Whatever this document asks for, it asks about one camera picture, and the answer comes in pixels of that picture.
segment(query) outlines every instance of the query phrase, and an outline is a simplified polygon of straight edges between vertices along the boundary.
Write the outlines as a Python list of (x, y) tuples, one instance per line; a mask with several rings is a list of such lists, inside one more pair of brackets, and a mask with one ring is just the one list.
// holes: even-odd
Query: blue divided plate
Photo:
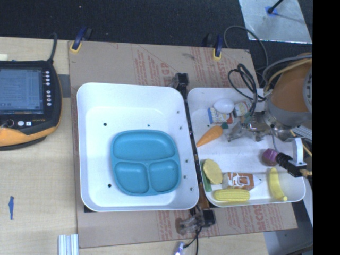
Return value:
[(169, 193), (180, 183), (179, 153), (174, 140), (163, 131), (118, 133), (111, 143), (111, 161), (116, 184), (133, 196)]

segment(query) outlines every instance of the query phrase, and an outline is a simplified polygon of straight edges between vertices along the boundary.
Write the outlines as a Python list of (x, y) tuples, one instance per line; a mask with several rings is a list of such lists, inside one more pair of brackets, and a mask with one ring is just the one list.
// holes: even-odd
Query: device screen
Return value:
[(43, 114), (41, 69), (0, 69), (0, 114)]

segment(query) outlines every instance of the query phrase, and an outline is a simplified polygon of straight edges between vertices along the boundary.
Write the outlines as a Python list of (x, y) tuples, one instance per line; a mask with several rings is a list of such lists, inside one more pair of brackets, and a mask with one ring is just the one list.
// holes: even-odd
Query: table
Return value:
[[(67, 40), (54, 56), (58, 74), (69, 74)], [(46, 60), (52, 40), (0, 37), (8, 60)], [(77, 233), (72, 146), (71, 101), (63, 98), (59, 128), (43, 142), (0, 152), (0, 253), (57, 254), (59, 235)], [(13, 219), (9, 201), (14, 197)], [(79, 254), (172, 254), (177, 241), (80, 249)], [(195, 254), (192, 244), (186, 255)], [(199, 239), (199, 254), (268, 254), (263, 233)]]

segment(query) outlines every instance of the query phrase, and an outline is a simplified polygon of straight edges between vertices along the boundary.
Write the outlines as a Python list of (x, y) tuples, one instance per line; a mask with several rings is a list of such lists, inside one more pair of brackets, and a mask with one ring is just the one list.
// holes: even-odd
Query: black device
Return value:
[(0, 151), (43, 140), (57, 129), (61, 113), (52, 55), (47, 61), (0, 61)]

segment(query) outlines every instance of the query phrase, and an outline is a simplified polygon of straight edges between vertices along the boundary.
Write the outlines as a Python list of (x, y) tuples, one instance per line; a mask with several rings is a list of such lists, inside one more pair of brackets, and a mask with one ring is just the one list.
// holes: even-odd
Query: cardboard sheet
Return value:
[[(247, 50), (222, 49), (222, 59), (213, 60), (213, 48), (82, 43), (77, 54), (69, 52), (73, 126), (76, 211), (80, 248), (106, 245), (190, 239), (175, 228), (178, 218), (190, 217), (188, 210), (91, 212), (80, 195), (77, 90), (87, 82), (167, 86), (175, 73), (188, 73), (189, 89), (230, 87), (227, 75), (242, 63), (254, 73)], [(245, 88), (241, 77), (232, 74), (238, 88)], [(216, 224), (202, 230), (200, 237), (233, 235), (297, 228), (291, 203), (214, 208)]]

